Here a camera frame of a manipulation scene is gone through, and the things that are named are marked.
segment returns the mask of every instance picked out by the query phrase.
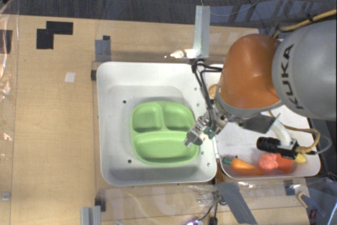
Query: white tray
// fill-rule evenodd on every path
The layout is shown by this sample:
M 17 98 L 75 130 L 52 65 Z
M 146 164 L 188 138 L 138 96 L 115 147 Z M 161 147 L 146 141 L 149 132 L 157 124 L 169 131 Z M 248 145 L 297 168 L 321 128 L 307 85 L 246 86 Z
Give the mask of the white tray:
M 109 184 L 206 182 L 215 176 L 217 166 L 210 140 L 194 160 L 168 167 L 145 164 L 132 149 L 131 113 L 140 103 L 174 101 L 190 108 L 196 118 L 205 113 L 190 65 L 107 62 L 97 70 L 97 91 L 101 172 Z
M 272 112 L 274 115 L 281 113 L 279 120 L 283 124 L 293 126 L 295 128 L 309 128 L 307 118 L 295 114 L 286 106 L 281 106 Z M 289 131 L 289 133 L 292 138 L 296 138 L 298 140 L 298 143 L 301 146 L 309 146 L 313 143 L 312 135 L 309 133 L 298 131 Z M 264 151 L 260 151 L 256 148 L 256 141 L 261 136 L 276 137 L 273 131 L 268 131 L 267 134 L 260 134 L 257 132 L 243 130 L 238 125 L 229 123 L 216 137 L 219 155 L 221 158 L 224 156 L 231 158 L 237 156 L 238 158 L 257 166 L 257 162 L 260 159 L 261 154 L 265 153 Z M 305 158 L 305 163 L 293 162 L 290 173 L 273 170 L 266 175 L 253 177 L 251 175 L 243 175 L 236 172 L 232 170 L 229 165 L 222 165 L 222 169 L 228 176 L 238 180 L 310 177 L 316 175 L 321 167 L 319 156 L 305 155 Z

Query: pink toy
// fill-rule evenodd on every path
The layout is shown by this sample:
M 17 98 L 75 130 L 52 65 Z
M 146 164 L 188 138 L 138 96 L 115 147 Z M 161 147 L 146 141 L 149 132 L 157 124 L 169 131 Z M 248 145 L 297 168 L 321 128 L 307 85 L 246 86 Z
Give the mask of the pink toy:
M 258 166 L 263 171 L 272 171 L 276 169 L 279 165 L 276 161 L 277 155 L 273 153 L 262 154 L 258 162 Z

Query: orange carrot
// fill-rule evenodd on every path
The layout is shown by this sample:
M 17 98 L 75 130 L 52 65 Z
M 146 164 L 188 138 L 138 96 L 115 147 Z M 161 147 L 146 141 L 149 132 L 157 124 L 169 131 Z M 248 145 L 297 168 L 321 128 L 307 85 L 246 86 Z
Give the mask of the orange carrot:
M 276 162 L 278 164 L 277 168 L 281 171 L 290 172 L 291 164 L 293 163 L 293 161 L 294 160 L 292 160 L 292 159 L 284 158 L 279 153 L 276 154 Z
M 230 164 L 231 168 L 236 172 L 241 172 L 244 174 L 256 174 L 256 175 L 263 175 L 263 171 L 259 168 L 249 164 L 241 159 L 235 158 L 229 160 L 227 158 L 223 159 L 224 164 Z

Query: green divided plate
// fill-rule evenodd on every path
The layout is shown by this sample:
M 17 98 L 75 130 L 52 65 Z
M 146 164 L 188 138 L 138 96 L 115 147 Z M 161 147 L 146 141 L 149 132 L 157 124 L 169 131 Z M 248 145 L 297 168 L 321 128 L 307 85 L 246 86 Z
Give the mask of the green divided plate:
M 183 141 L 195 122 L 193 113 L 181 103 L 146 102 L 131 116 L 131 141 L 136 156 L 150 165 L 177 165 L 193 160 L 199 146 Z

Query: wooden table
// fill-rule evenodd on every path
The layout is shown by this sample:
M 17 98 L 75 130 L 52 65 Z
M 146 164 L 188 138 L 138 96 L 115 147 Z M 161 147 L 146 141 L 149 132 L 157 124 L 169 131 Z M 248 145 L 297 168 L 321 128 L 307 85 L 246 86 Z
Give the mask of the wooden table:
M 36 30 L 46 28 L 46 21 L 73 22 L 74 33 L 54 35 L 53 50 L 37 50 Z M 255 30 L 211 27 L 211 45 L 215 52 L 225 53 L 240 35 L 250 32 Z M 95 40 L 109 35 L 114 53 L 164 55 L 192 47 L 194 26 L 20 16 L 19 33 L 11 224 L 79 224 L 81 207 L 92 207 L 95 198 L 91 81 Z M 76 73 L 74 82 L 65 82 L 68 72 Z M 255 205 L 252 212 L 260 224 L 276 220 L 308 224 L 295 197 L 276 199 L 285 200 L 283 208 L 268 207 L 267 200 L 264 207 Z M 145 194 L 139 201 L 146 208 Z M 124 224 L 185 224 L 190 218 L 156 215 Z M 218 218 L 219 224 L 236 224 L 225 207 L 219 209 Z

